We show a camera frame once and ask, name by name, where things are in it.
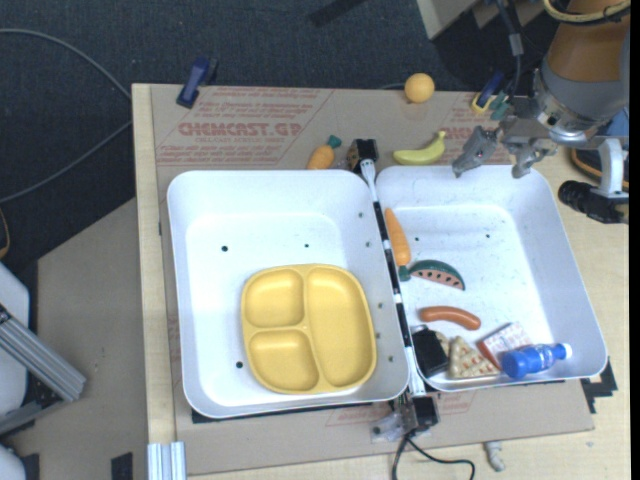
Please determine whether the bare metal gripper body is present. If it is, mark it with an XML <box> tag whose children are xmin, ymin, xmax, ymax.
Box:
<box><xmin>498</xmin><ymin>93</ymin><xmax>610</xmax><ymax>158</ymax></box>

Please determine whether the yellow banana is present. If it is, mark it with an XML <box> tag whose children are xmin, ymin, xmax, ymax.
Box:
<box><xmin>391</xmin><ymin>130</ymin><xmax>448</xmax><ymax>167</ymax></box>

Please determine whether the orange ball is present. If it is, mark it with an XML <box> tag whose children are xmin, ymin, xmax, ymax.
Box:
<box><xmin>403</xmin><ymin>72</ymin><xmax>436</xmax><ymax>105</ymax></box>

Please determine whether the white plastic tray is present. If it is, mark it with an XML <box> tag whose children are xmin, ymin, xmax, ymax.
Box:
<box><xmin>374</xmin><ymin>163</ymin><xmax>609</xmax><ymax>394</ymax></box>
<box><xmin>166</xmin><ymin>168</ymin><xmax>412</xmax><ymax>420</ymax></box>

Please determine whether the long orange carrot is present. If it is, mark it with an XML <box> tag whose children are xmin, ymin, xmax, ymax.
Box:
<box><xmin>383</xmin><ymin>207</ymin><xmax>413</xmax><ymax>283</ymax></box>

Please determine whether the green watermelon slice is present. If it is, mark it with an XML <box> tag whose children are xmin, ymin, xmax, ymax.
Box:
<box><xmin>407</xmin><ymin>259</ymin><xmax>467</xmax><ymax>293</ymax></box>

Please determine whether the thin black and white rod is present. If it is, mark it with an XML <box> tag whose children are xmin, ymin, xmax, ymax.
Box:
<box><xmin>360</xmin><ymin>159</ymin><xmax>427</xmax><ymax>398</ymax></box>

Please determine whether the short orange carrot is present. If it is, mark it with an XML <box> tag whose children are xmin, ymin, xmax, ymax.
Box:
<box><xmin>305</xmin><ymin>134</ymin><xmax>344</xmax><ymax>171</ymax></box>

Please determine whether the orange sausage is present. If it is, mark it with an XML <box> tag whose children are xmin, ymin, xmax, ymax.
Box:
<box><xmin>418</xmin><ymin>305</ymin><xmax>483</xmax><ymax>332</ymax></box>

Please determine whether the red and white carton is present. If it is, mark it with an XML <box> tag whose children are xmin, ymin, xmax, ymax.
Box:
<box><xmin>475</xmin><ymin>320</ymin><xmax>536</xmax><ymax>370</ymax></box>

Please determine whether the blue plastic bottle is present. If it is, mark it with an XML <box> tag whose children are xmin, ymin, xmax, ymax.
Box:
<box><xmin>500</xmin><ymin>342</ymin><xmax>574</xmax><ymax>382</ymax></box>

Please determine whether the black box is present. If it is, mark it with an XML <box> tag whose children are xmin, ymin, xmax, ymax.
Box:
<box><xmin>410</xmin><ymin>326</ymin><xmax>451</xmax><ymax>379</ymax></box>

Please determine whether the beige pizza slice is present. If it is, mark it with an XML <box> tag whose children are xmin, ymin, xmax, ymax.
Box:
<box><xmin>446</xmin><ymin>335</ymin><xmax>502</xmax><ymax>381</ymax></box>

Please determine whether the yellow divided plate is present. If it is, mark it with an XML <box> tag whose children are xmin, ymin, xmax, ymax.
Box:
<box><xmin>240</xmin><ymin>262</ymin><xmax>379</xmax><ymax>396</ymax></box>

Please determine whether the brown cardboard board red print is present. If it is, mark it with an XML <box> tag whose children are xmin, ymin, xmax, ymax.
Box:
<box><xmin>149</xmin><ymin>84</ymin><xmax>597</xmax><ymax>475</ymax></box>

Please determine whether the black cylinder on white bracket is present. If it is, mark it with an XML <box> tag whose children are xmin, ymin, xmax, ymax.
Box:
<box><xmin>557</xmin><ymin>137</ymin><xmax>631</xmax><ymax>226</ymax></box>

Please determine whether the black block with thin wires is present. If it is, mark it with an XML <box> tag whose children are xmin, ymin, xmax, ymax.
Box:
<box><xmin>398</xmin><ymin>395</ymin><xmax>442</xmax><ymax>434</ymax></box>
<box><xmin>345</xmin><ymin>138</ymin><xmax>380</xmax><ymax>170</ymax></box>

